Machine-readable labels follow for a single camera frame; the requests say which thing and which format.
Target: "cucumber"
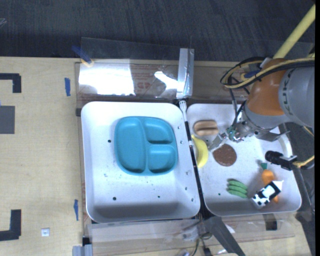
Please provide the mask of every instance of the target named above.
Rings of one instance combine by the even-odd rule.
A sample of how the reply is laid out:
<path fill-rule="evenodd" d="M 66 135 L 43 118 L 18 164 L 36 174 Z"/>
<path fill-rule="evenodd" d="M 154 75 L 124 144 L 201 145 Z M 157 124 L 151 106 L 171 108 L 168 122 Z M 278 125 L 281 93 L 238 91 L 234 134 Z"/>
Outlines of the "cucumber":
<path fill-rule="evenodd" d="M 231 195 L 235 195 L 235 196 L 238 196 L 238 197 L 241 197 L 241 198 L 248 198 L 246 194 L 241 193 L 241 192 L 239 192 L 239 191 L 230 190 L 230 189 L 228 189 L 227 191 L 228 191 Z"/>
<path fill-rule="evenodd" d="M 248 193 L 247 190 L 243 189 L 242 187 L 235 186 L 235 185 L 229 185 L 228 189 L 241 192 L 242 194 L 245 194 L 245 195 Z"/>
<path fill-rule="evenodd" d="M 229 184 L 230 185 L 234 185 L 234 186 L 237 186 L 237 187 L 240 187 L 244 190 L 248 190 L 247 186 L 243 183 L 241 183 L 240 181 L 237 181 L 237 180 L 229 180 Z"/>

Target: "table surface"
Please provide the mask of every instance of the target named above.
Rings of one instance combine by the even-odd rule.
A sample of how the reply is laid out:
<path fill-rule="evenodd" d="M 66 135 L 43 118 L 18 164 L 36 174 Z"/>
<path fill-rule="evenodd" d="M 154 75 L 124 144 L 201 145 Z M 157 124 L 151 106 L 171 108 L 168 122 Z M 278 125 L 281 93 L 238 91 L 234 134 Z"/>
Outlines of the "table surface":
<path fill-rule="evenodd" d="M 77 62 L 76 58 L 0 57 L 0 73 L 19 73 L 22 77 L 22 93 L 12 92 L 11 80 L 0 80 L 1 105 L 15 106 L 15 134 L 0 134 L 0 231 L 9 229 L 11 210 L 22 212 L 21 236 L 0 241 L 0 255 L 71 256 L 73 246 L 82 244 L 83 199 L 75 114 Z M 201 65 L 206 69 L 211 66 L 210 62 Z M 65 78 L 70 79 L 70 96 Z M 78 220 L 75 200 L 79 202 Z M 311 255 L 300 222 L 294 214 L 288 221 L 294 237 L 240 242 L 240 247 L 247 255 Z M 50 228 L 49 236 L 41 235 L 44 228 Z M 223 250 L 220 245 L 210 248 L 212 252 Z M 199 249 L 195 255 L 204 253 Z"/>

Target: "yellow tube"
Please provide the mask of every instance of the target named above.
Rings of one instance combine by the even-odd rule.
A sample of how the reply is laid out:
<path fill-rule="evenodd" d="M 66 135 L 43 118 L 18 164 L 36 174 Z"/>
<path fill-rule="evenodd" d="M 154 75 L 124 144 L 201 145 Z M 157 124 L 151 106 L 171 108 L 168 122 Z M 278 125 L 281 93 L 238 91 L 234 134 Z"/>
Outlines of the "yellow tube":
<path fill-rule="evenodd" d="M 300 39 L 300 37 L 306 32 L 306 30 L 310 27 L 310 25 L 316 19 L 316 5 L 314 4 L 310 10 L 306 13 L 300 23 L 296 26 L 296 28 L 292 31 L 280 49 L 273 56 L 276 58 L 284 58 L 288 52 L 292 49 L 292 47 L 296 44 L 296 42 Z"/>

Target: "carrot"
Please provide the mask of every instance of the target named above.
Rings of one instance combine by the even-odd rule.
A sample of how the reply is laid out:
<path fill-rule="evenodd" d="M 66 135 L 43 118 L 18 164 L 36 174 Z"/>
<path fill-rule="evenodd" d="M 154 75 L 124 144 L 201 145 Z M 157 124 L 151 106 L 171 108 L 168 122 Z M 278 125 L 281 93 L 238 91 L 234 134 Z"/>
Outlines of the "carrot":
<path fill-rule="evenodd" d="M 267 185 L 276 179 L 274 173 L 268 169 L 264 169 L 261 176 L 262 176 L 262 181 L 263 181 L 264 185 Z M 272 200 L 275 203 L 279 202 L 278 196 L 275 196 Z"/>

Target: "small white sticker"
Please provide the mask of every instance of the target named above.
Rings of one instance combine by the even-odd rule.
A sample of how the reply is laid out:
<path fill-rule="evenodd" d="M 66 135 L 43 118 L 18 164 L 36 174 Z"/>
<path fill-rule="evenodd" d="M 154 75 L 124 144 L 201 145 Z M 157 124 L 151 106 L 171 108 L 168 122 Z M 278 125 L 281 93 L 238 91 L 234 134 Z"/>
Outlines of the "small white sticker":
<path fill-rule="evenodd" d="M 42 228 L 41 229 L 41 236 L 42 237 L 48 237 L 50 236 L 50 228 Z"/>

